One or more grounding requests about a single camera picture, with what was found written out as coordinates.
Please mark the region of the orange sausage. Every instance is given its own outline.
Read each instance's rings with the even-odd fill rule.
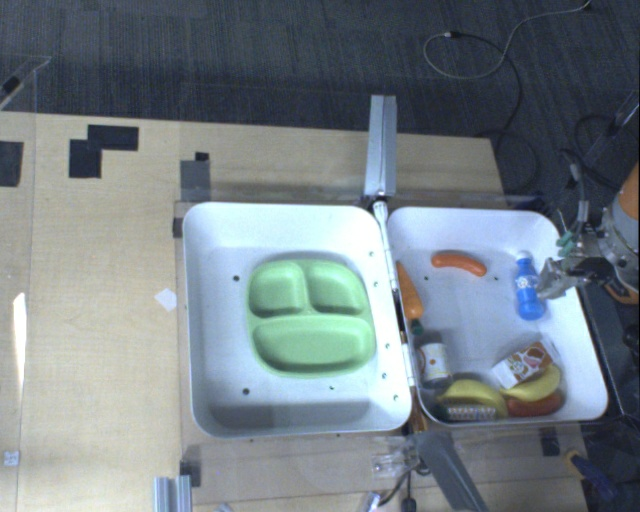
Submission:
[[[399,261],[396,263],[398,269],[398,284],[402,295],[402,306],[404,314],[409,320],[417,320],[424,314],[424,306],[418,295],[416,287],[413,285],[409,274]]]
[[[431,257],[431,264],[436,268],[442,267],[455,267],[467,272],[471,272],[478,277],[482,277],[487,273],[487,267],[481,262],[471,258],[470,256],[464,256],[463,254],[457,254],[452,252],[439,252]]]
[[[509,416],[515,418],[528,418],[531,416],[546,416],[556,412],[562,406],[562,395],[556,391],[536,402],[523,402],[516,398],[507,400]]]

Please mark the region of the black floor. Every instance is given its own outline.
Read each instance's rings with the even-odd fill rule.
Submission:
[[[10,55],[48,55],[38,82],[41,112],[347,130],[367,129],[371,94],[394,94],[399,131],[489,131],[494,145],[501,139],[505,190],[539,193],[547,213],[557,206],[572,220],[578,196],[565,190],[569,172],[559,150],[586,151],[638,90],[640,3],[594,0],[586,11],[532,20],[514,36],[508,60],[477,80],[437,74],[422,51],[430,36],[448,30],[504,48],[521,20],[581,3],[0,0],[0,77],[16,62]],[[439,38],[429,56],[468,75],[489,69],[500,52],[470,37]],[[507,125],[516,105],[501,137],[493,130]],[[638,158],[637,137],[636,114],[597,172],[620,183]],[[596,211],[614,195],[593,181],[587,193]],[[631,460],[637,468],[638,458]],[[640,499],[637,474],[626,504]]]

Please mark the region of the white cable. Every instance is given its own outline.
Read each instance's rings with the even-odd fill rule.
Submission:
[[[502,64],[504,64],[504,60],[507,57],[507,52],[509,51],[509,48],[511,47],[511,43],[513,42],[513,37],[515,36],[516,32],[518,31],[518,29],[524,25],[525,23],[528,23],[532,20],[537,20],[540,18],[544,18],[546,16],[559,16],[562,14],[573,14],[576,12],[580,12],[583,11],[584,9],[586,9],[589,4],[592,2],[592,0],[587,0],[584,4],[582,4],[580,7],[576,7],[575,9],[567,9],[565,11],[552,11],[552,12],[544,12],[542,14],[536,14],[535,16],[531,16],[529,18],[525,18],[522,21],[520,21],[515,27],[513,27],[513,29],[511,30],[511,33],[509,34],[509,37],[507,38],[507,43],[504,46],[504,50],[502,51],[502,56],[500,57],[500,60],[498,61],[498,63],[493,66],[489,71],[486,71],[485,73],[481,73],[479,75],[453,75],[451,73],[447,73],[446,71],[444,71],[443,69],[440,69],[438,66],[436,66],[433,62],[431,62],[431,59],[429,59],[429,55],[427,54],[427,48],[429,47],[429,44],[431,44],[432,41],[434,41],[435,39],[438,39],[440,37],[446,37],[446,38],[451,38],[452,34],[451,32],[443,32],[442,34],[436,34],[435,36],[431,36],[429,39],[427,39],[422,47],[422,55],[424,56],[424,60],[427,62],[427,64],[429,64],[429,66],[431,66],[431,68],[436,72],[436,73],[440,73],[443,76],[446,76],[447,78],[453,78],[455,80],[477,80],[478,78],[485,78],[488,77],[489,75],[492,75],[493,73],[495,73],[496,71],[498,71],[498,69],[500,69],[500,67],[502,66]]]

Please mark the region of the wooden table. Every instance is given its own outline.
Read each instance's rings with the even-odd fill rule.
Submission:
[[[180,370],[178,314],[154,298],[164,289],[179,292],[172,222],[180,161],[209,153],[213,186],[332,183],[358,190],[367,134],[2,115],[11,122],[0,127],[0,140],[25,142],[25,154],[35,148],[36,159],[32,185],[26,172],[20,187],[0,189],[0,240],[32,230],[24,258],[15,251],[0,254],[0,270],[18,265],[28,274],[29,314],[21,409],[15,407],[17,386],[9,396],[3,379],[0,389],[0,425],[14,428],[0,433],[0,441],[3,449],[21,452],[19,466],[0,473],[0,506],[14,510],[17,504],[21,512],[151,510],[153,478],[176,476],[181,429],[191,428],[181,413],[187,377]],[[138,127],[139,148],[103,151],[101,179],[70,179],[69,140],[86,139],[89,124]],[[405,189],[501,191],[490,144],[480,139],[400,135],[398,176]],[[31,212],[31,201],[32,217],[16,214]],[[1,298],[12,300],[19,289]],[[3,314],[0,325],[8,325],[6,308]],[[0,350],[3,361],[13,361],[9,340]],[[13,416],[7,414],[12,407]],[[521,439],[461,441],[472,476],[486,476],[479,490],[492,510],[586,510],[582,488],[560,458],[542,457],[536,439],[523,449]],[[581,438],[574,428],[560,431],[560,441],[565,449]],[[360,450],[358,442],[347,443],[344,464],[353,453],[368,460],[368,445]],[[236,445],[216,450],[251,453]],[[272,460],[269,449],[260,453],[262,462]],[[270,474],[256,473],[257,481],[245,479],[246,460],[218,462],[226,473],[213,499],[232,500],[236,512],[353,511],[370,479],[369,467],[362,467],[342,479],[343,490],[331,491],[332,482],[317,480],[331,480],[343,462],[318,458],[316,467],[298,468],[309,480],[298,487],[299,497],[286,498],[296,486],[278,484],[290,476],[282,460],[272,461]],[[429,510],[448,509],[430,477],[414,484]],[[251,501],[256,496],[259,503]],[[386,509],[398,510],[395,503]],[[195,507],[215,509],[215,503]]]

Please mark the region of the white and brown carton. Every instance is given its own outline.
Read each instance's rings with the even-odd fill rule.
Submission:
[[[558,352],[551,343],[536,341],[506,357],[491,371],[500,385],[509,389],[530,379],[558,359]]]

